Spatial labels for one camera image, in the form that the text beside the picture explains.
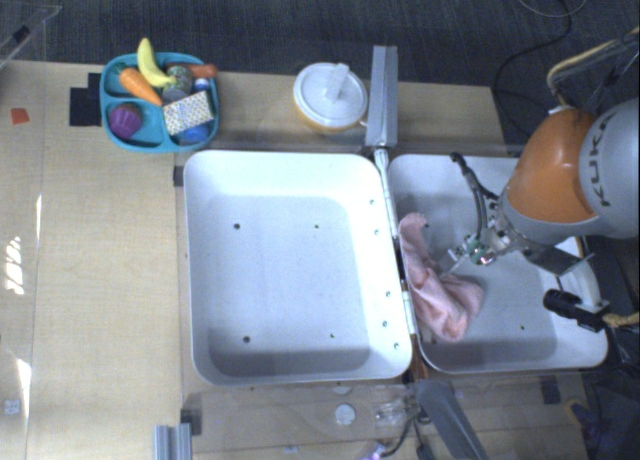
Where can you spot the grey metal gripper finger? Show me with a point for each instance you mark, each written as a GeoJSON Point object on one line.
{"type": "Point", "coordinates": [457, 253]}
{"type": "Point", "coordinates": [455, 268]}

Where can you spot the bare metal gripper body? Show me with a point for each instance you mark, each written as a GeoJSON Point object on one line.
{"type": "Point", "coordinates": [487, 245]}

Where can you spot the pink cloth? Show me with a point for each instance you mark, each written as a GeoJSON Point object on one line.
{"type": "Point", "coordinates": [440, 303]}

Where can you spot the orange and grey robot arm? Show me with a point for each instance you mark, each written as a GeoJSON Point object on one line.
{"type": "Point", "coordinates": [555, 173]}

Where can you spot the white plastic tray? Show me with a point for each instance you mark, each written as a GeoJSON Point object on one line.
{"type": "Point", "coordinates": [295, 268]}
{"type": "Point", "coordinates": [515, 308]}

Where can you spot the clear plastic bottle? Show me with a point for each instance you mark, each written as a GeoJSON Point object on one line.
{"type": "Point", "coordinates": [395, 408]}

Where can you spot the yellow cup with white lid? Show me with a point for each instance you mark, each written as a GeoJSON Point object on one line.
{"type": "Point", "coordinates": [330, 95]}

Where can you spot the pale wood board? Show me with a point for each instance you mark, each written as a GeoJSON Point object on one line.
{"type": "Point", "coordinates": [260, 118]}

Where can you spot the patterned white carton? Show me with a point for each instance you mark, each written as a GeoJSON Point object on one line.
{"type": "Point", "coordinates": [189, 112]}

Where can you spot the orange sausage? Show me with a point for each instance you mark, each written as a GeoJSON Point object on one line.
{"type": "Point", "coordinates": [202, 70]}

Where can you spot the small green can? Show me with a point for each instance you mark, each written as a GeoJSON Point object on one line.
{"type": "Point", "coordinates": [178, 82]}

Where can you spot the blue divided plate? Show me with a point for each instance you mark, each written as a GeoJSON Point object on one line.
{"type": "Point", "coordinates": [150, 135]}

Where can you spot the purple grapes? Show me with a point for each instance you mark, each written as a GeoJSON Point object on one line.
{"type": "Point", "coordinates": [125, 120]}

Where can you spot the orange carrot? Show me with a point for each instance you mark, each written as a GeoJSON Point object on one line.
{"type": "Point", "coordinates": [137, 84]}

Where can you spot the yellow banana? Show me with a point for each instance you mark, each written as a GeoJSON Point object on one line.
{"type": "Point", "coordinates": [146, 65]}

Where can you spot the black cylinder on white bracket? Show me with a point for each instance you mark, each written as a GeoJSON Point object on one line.
{"type": "Point", "coordinates": [565, 302]}

